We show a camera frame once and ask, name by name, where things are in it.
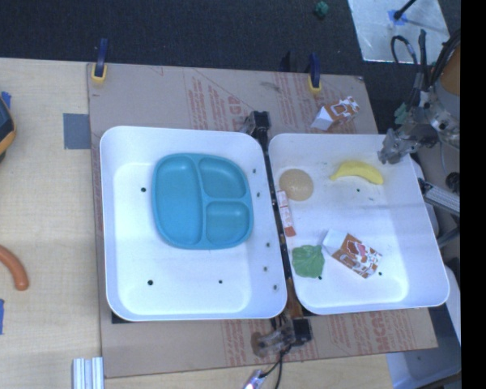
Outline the blue divided plate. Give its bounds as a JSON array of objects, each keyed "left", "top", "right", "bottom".
[{"left": 151, "top": 152, "right": 254, "bottom": 250}]

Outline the white plastic tray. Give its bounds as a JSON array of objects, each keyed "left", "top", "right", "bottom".
[
  {"left": 267, "top": 132, "right": 450, "bottom": 316},
  {"left": 99, "top": 126, "right": 288, "bottom": 323}
]

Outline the black cylinder on white bracket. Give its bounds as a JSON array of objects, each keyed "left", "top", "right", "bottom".
[{"left": 445, "top": 171, "right": 462, "bottom": 194}]

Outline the beige round biscuit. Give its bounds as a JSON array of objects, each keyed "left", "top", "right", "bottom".
[{"left": 278, "top": 168, "right": 314, "bottom": 201}]

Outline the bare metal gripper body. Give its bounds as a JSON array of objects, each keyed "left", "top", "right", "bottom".
[{"left": 403, "top": 104, "right": 462, "bottom": 150}]

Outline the orange and white carton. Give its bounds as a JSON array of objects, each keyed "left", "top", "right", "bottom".
[
  {"left": 322, "top": 229, "right": 384, "bottom": 280},
  {"left": 309, "top": 96, "right": 360, "bottom": 132}
]

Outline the slim orange and white packet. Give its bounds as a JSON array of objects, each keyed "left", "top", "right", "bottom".
[{"left": 275, "top": 190, "right": 297, "bottom": 237}]

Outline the brown cardboard board red print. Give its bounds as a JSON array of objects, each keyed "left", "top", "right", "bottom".
[{"left": 87, "top": 62, "right": 439, "bottom": 379}]

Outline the black block with thin wires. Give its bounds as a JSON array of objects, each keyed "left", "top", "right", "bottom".
[
  {"left": 290, "top": 317, "right": 312, "bottom": 344},
  {"left": 249, "top": 110, "right": 271, "bottom": 136}
]

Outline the green lettuce leaf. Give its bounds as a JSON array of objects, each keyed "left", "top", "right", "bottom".
[{"left": 291, "top": 244, "right": 326, "bottom": 279}]

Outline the orange sausage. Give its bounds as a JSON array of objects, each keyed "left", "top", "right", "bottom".
[{"left": 0, "top": 244, "right": 30, "bottom": 292}]

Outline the thin black and white rod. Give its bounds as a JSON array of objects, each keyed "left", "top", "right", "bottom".
[{"left": 254, "top": 130, "right": 297, "bottom": 320}]

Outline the yellow banana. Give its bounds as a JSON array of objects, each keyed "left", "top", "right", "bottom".
[{"left": 330, "top": 160, "right": 385, "bottom": 186}]

